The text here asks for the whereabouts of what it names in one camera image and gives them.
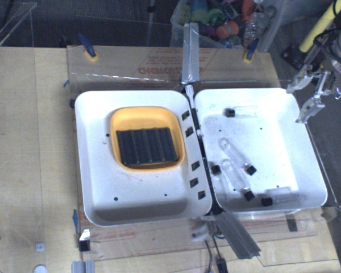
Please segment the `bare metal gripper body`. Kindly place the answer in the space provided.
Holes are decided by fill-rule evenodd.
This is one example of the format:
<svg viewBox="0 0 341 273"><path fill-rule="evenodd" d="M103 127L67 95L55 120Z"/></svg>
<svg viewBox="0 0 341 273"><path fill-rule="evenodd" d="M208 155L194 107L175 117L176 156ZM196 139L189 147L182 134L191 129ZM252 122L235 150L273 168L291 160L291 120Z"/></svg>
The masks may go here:
<svg viewBox="0 0 341 273"><path fill-rule="evenodd" d="M341 99L341 63L335 59L324 59L320 64L320 72L315 96L333 95L335 99Z"/></svg>

